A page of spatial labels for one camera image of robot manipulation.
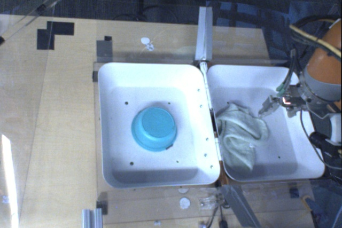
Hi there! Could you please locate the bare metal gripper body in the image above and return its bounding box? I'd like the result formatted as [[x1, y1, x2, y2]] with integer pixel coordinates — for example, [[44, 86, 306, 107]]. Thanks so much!
[[277, 85, 314, 117]]

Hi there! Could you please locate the pale green towel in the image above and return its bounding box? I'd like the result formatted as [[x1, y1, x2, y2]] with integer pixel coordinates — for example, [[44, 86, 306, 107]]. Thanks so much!
[[215, 103, 270, 173]]

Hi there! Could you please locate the white plastic tray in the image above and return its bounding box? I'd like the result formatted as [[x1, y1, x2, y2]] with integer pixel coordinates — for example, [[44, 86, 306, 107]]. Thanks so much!
[[97, 62, 221, 190], [207, 64, 327, 184]]

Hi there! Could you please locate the blue bowl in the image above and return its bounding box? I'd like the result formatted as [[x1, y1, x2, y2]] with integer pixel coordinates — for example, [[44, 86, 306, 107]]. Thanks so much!
[[130, 106, 178, 153]]

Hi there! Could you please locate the black cylinder on white bracket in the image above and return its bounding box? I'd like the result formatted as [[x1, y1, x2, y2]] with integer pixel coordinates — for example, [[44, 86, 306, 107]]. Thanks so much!
[[309, 113, 342, 161]]

